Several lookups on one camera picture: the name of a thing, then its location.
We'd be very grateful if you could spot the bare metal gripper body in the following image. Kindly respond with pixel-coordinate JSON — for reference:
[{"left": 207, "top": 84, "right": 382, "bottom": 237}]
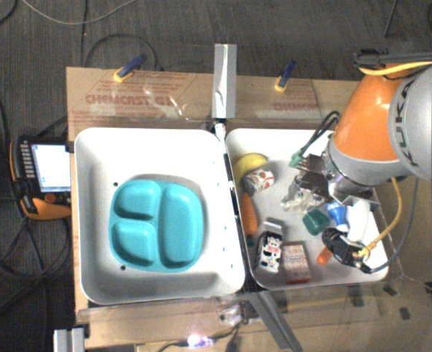
[{"left": 295, "top": 153, "right": 344, "bottom": 199}]

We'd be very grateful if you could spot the clear plastic bottle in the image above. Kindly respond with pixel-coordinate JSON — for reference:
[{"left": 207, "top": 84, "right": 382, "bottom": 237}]
[{"left": 280, "top": 183, "right": 315, "bottom": 213}]

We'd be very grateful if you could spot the blue bottle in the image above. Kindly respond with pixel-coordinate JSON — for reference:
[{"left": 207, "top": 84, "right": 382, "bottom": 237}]
[{"left": 326, "top": 201, "right": 349, "bottom": 231}]

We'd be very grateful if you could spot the green cube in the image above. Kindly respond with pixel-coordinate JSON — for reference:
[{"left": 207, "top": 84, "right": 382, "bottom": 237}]
[{"left": 302, "top": 208, "right": 330, "bottom": 236}]

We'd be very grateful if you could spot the white can with red pattern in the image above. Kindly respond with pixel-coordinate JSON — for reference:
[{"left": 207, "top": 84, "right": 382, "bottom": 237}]
[{"left": 242, "top": 168, "right": 276, "bottom": 197}]

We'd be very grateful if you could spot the white plastic tray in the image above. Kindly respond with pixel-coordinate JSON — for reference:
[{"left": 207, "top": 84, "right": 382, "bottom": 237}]
[
  {"left": 73, "top": 127, "right": 246, "bottom": 306},
  {"left": 224, "top": 128, "right": 390, "bottom": 291}
]

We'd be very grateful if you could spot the yellow banana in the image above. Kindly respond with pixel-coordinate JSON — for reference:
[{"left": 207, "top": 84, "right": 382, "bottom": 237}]
[{"left": 233, "top": 153, "right": 268, "bottom": 187}]

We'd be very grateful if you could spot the orange carrot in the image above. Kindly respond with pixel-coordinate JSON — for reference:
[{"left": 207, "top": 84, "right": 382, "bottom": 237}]
[{"left": 241, "top": 191, "right": 258, "bottom": 247}]

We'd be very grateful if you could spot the small orange sausage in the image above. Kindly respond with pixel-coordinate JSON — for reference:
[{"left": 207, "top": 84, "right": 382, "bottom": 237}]
[{"left": 316, "top": 246, "right": 334, "bottom": 267}]

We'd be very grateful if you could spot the black and white cow carton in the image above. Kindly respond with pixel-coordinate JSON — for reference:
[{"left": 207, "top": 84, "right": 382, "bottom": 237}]
[{"left": 257, "top": 219, "right": 284, "bottom": 273}]

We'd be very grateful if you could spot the brown packet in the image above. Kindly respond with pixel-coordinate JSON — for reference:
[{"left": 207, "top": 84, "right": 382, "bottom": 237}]
[{"left": 281, "top": 243, "right": 312, "bottom": 285}]

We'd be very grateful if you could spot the blue divided plate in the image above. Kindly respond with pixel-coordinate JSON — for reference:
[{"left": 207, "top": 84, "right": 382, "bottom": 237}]
[{"left": 108, "top": 178, "right": 205, "bottom": 274}]

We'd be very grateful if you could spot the brown cardboard board red print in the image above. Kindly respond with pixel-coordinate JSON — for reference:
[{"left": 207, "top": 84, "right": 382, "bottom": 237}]
[{"left": 65, "top": 66, "right": 404, "bottom": 348}]

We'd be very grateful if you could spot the black cylinder on white bracket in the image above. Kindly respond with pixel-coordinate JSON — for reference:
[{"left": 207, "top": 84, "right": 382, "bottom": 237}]
[{"left": 321, "top": 199, "right": 371, "bottom": 268}]

